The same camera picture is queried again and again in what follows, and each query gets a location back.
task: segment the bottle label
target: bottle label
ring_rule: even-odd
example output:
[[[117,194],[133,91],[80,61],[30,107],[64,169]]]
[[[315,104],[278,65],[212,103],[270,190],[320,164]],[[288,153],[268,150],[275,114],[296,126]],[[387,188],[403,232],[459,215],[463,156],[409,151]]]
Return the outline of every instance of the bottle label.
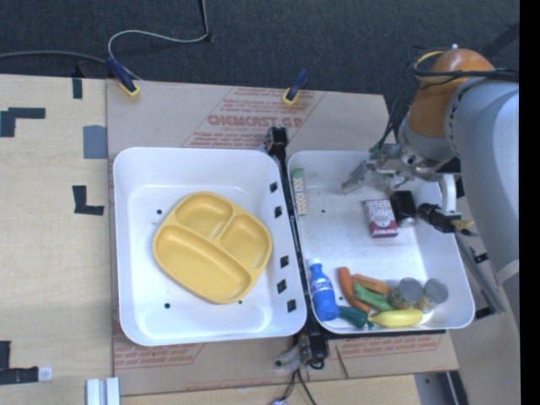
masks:
[[[319,291],[325,291],[330,289],[333,291],[332,282],[330,279],[318,279],[315,282],[311,283],[311,295],[314,296]]]

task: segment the wooden surface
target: wooden surface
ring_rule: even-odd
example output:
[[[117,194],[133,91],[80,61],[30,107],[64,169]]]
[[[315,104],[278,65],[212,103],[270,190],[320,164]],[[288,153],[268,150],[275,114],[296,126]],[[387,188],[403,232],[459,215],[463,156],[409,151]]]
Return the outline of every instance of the wooden surface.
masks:
[[[105,126],[105,82],[0,75],[0,110],[46,108],[0,138],[0,340],[11,367],[51,367],[52,381],[0,386],[0,403],[84,403],[84,383],[112,376],[106,159],[84,159],[83,127]],[[75,214],[74,185],[103,216]],[[319,404],[418,404],[412,375],[311,382]],[[124,397],[124,404],[270,403],[282,386]],[[309,403],[300,385],[290,405]]]

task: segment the blue clamp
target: blue clamp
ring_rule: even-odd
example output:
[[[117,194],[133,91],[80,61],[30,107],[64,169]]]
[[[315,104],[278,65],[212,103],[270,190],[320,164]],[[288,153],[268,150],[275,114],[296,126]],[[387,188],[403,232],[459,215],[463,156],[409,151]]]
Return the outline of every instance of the blue clamp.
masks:
[[[139,94],[141,89],[133,82],[132,77],[127,73],[127,70],[114,58],[109,57],[105,61],[105,65],[118,78],[118,84],[130,97],[134,98]]]
[[[285,93],[283,94],[283,97],[281,98],[281,101],[286,106],[292,106],[298,99],[298,93],[301,89],[304,88],[304,86],[307,84],[307,78],[308,78],[308,72],[305,69],[302,69],[302,72],[300,72],[300,75],[294,81],[294,84],[285,90]]]

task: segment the white tray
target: white tray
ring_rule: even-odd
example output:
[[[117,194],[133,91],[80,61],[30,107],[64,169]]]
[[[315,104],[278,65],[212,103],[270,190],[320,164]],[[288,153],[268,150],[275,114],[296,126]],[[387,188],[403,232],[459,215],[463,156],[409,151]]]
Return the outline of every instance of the white tray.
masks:
[[[290,336],[306,306],[278,167],[256,150],[129,148],[113,168],[120,323],[147,346]],[[155,231],[185,196],[228,198],[268,228],[273,253],[241,301],[216,305],[169,278],[152,253]],[[276,208],[281,214],[276,217]]]
[[[296,169],[304,170],[307,214],[297,215],[303,258],[321,258],[323,271],[330,277],[337,302],[348,305],[339,289],[337,269],[348,267],[358,273],[387,281],[395,286],[401,278],[443,280],[449,299],[424,316],[417,327],[390,329],[375,326],[358,329],[341,319],[320,323],[336,334],[404,332],[461,328],[474,318],[474,301],[462,259],[453,235],[443,234],[419,220],[413,227],[398,228],[398,236],[374,239],[370,235],[362,202],[385,198],[384,185],[368,176],[364,186],[343,195],[341,185],[369,155],[365,152],[303,151],[290,158],[289,178]],[[437,183],[417,179],[402,186],[420,203],[441,204]]]

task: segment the metal can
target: metal can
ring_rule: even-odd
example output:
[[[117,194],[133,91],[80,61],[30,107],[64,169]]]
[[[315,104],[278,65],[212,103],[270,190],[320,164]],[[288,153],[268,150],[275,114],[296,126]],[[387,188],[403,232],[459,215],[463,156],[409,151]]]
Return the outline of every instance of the metal can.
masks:
[[[415,307],[424,296],[422,284],[414,278],[403,278],[392,290],[390,295],[391,304],[398,309]]]
[[[424,285],[424,296],[418,303],[423,313],[431,312],[437,305],[448,300],[448,287],[439,279],[432,278]]]

